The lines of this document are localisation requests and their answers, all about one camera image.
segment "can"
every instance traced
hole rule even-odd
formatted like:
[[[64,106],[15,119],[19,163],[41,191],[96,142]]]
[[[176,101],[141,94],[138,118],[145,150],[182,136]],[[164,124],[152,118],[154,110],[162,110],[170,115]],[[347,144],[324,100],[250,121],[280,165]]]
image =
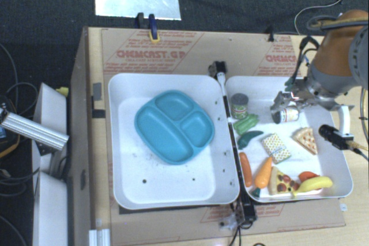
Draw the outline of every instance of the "can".
[[[295,106],[290,105],[281,111],[273,113],[272,118],[275,123],[279,124],[281,122],[297,121],[299,115],[299,110]]]
[[[248,97],[243,93],[236,93],[231,97],[231,115],[235,119],[243,119],[247,116]]]

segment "toy pizza slice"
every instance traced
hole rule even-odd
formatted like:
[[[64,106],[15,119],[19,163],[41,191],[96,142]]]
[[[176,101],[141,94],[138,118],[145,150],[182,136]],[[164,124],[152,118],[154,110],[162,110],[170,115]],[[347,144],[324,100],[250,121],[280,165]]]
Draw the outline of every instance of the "toy pizza slice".
[[[300,184],[292,180],[288,175],[280,171],[276,166],[272,167],[268,190],[271,195],[294,192]]]
[[[318,154],[317,144],[315,143],[314,135],[311,127],[305,127],[299,130],[293,139],[307,149],[311,154]]]

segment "toy banana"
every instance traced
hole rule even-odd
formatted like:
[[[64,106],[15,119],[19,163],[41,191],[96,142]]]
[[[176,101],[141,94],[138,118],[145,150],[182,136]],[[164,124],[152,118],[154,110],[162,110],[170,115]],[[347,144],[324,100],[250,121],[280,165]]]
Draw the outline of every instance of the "toy banana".
[[[317,188],[330,188],[333,185],[332,180],[327,176],[317,176],[307,179],[300,185],[299,189],[292,192],[294,196],[298,193],[305,193],[316,190]]]

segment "dark green pepper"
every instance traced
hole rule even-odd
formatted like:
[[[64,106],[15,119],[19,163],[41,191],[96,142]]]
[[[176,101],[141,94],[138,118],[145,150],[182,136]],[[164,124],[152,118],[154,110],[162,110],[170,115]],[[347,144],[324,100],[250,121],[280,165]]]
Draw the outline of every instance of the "dark green pepper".
[[[247,133],[244,133],[239,140],[237,141],[238,144],[238,149],[242,150],[244,147],[246,147],[248,145],[248,143],[254,138],[257,137],[259,135],[263,134],[262,131],[259,130],[253,130],[253,131],[249,131]]]

